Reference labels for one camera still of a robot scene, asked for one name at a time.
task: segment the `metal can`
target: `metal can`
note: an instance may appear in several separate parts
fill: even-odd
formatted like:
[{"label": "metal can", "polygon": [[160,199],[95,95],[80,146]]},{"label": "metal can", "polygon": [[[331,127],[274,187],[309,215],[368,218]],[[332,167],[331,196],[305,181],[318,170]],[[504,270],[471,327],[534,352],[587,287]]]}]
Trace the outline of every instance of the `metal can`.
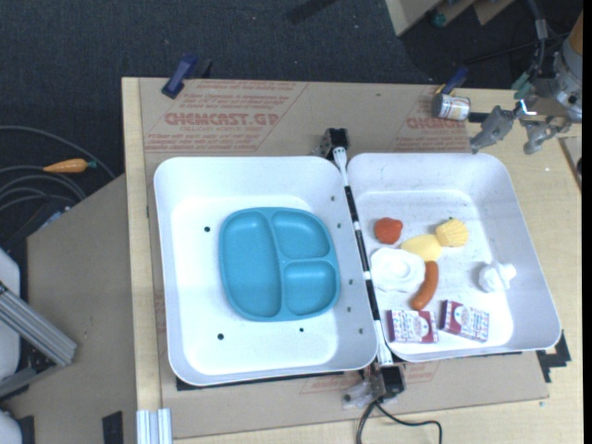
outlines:
[{"label": "metal can", "polygon": [[432,117],[466,120],[471,112],[471,99],[437,93],[432,99]]}]

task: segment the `blue plate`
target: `blue plate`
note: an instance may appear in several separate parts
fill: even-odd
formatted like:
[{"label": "blue plate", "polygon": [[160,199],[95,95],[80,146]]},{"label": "blue plate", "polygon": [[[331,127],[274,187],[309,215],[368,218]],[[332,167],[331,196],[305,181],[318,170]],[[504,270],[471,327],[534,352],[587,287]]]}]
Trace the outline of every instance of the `blue plate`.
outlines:
[{"label": "blue plate", "polygon": [[339,296],[327,227],[303,210],[261,207],[231,214],[220,230],[219,261],[228,301],[252,320],[313,317]]}]

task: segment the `white tray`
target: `white tray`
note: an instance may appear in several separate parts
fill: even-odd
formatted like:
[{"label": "white tray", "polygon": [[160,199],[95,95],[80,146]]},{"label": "white tray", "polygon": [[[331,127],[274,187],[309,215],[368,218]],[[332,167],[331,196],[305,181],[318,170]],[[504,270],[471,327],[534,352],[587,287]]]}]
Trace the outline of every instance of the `white tray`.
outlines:
[{"label": "white tray", "polygon": [[[527,231],[505,166],[489,154],[360,154],[348,165],[368,258],[384,247],[374,236],[381,217],[400,219],[401,239],[434,233],[450,217],[469,230],[463,247],[444,247],[438,258],[439,282],[426,307],[439,320],[440,304],[454,300],[489,312],[489,337],[481,343],[445,332],[430,343],[391,342],[410,362],[469,355],[541,350],[552,347],[561,326],[549,287]],[[486,293],[480,269],[497,260],[517,270],[509,290]],[[410,295],[376,289],[383,330],[386,311],[408,310]]]},{"label": "white tray", "polygon": [[[376,335],[338,170],[315,156],[178,157],[154,174],[163,260],[168,357],[197,386],[364,368]],[[218,264],[218,232],[251,207],[302,209],[323,221],[341,278],[329,311],[258,322],[234,311]]]}]

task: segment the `black floor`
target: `black floor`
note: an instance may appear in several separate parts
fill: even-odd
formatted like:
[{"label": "black floor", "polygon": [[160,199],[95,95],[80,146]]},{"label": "black floor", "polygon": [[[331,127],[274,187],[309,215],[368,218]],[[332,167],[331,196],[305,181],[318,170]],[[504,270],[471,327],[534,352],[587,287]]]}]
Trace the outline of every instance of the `black floor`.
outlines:
[{"label": "black floor", "polygon": [[[569,31],[583,5],[541,2],[557,33]],[[488,56],[535,39],[524,0],[486,26],[469,9],[446,28],[426,18],[401,37],[384,0],[0,0],[0,16],[5,250],[17,248],[34,227],[27,222],[45,206],[41,198],[17,202],[39,196],[31,189],[77,201],[71,188],[23,179],[37,172],[13,167],[79,156],[79,146],[114,175],[123,172],[124,76],[169,77],[190,52],[212,60],[209,77],[216,79],[441,83],[467,64],[467,87],[507,89],[533,47]],[[11,126],[42,130],[76,146]],[[75,178],[85,195],[110,179],[102,169]]]}]

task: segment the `wooden table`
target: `wooden table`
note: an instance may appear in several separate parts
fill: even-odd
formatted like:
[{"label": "wooden table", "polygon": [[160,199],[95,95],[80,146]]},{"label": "wooden table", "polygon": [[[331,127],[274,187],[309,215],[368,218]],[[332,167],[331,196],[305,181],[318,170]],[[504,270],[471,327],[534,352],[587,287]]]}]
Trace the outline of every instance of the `wooden table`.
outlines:
[{"label": "wooden table", "polygon": [[[327,100],[339,99],[347,84],[318,83]],[[126,179],[128,190],[129,253],[133,304],[135,373],[138,410],[162,408],[159,360],[156,345],[153,270],[149,221],[146,216],[147,190],[142,135],[141,80],[122,81],[125,131]],[[357,84],[356,93],[375,93],[373,84]],[[388,89],[381,85],[379,89]],[[401,86],[404,93],[423,88]],[[489,112],[494,105],[512,108],[510,91],[458,90],[472,100],[475,112]],[[376,113],[364,114],[373,126]],[[478,126],[467,124],[468,134]],[[576,125],[570,137],[581,137]],[[523,154],[525,135],[520,128],[503,142],[484,150],[501,160],[511,173],[512,182],[533,243],[556,303],[572,360],[565,368],[553,369],[549,398],[499,405],[418,413],[407,420],[438,420],[445,442],[548,442],[576,443],[584,440],[583,356],[582,356],[582,197],[563,143],[552,140],[535,155]],[[320,425],[299,425],[278,429],[234,433],[176,440],[190,443],[233,442],[323,442],[355,441],[356,421]],[[437,442],[433,426],[408,428],[393,425],[387,418],[372,418],[366,424],[364,442]]]}]

